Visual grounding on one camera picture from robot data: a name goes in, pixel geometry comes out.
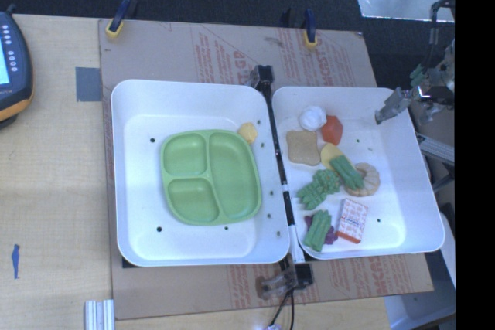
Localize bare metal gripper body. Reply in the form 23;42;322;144
415;38;456;107

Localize orange toy pepper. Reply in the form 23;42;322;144
320;114;344;146

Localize white plastic tray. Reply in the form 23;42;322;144
271;86;446;261
111;79;292;268

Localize white toy cauliflower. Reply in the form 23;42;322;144
299;105;328;131

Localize green toy asparagus bundle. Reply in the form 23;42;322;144
329;155;365;190
302;209;333;253

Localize tan toy bread slice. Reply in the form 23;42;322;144
285;130;322;167

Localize green toy broccoli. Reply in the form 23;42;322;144
296;168;342;211

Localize orange and white carton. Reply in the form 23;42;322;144
335;198;369;244

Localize thin black and white rod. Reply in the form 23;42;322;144
261;83;306;264

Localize purple toy grapes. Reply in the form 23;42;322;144
304;215;339;245

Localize small yellow toy food piece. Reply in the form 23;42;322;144
237;121;258;145

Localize green divided plate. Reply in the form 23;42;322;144
159;129;263;226

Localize brown cardboard board red print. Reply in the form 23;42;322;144
97;18;435;321

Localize black block with thin wires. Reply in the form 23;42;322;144
256;262;314;299
249;64;275;90

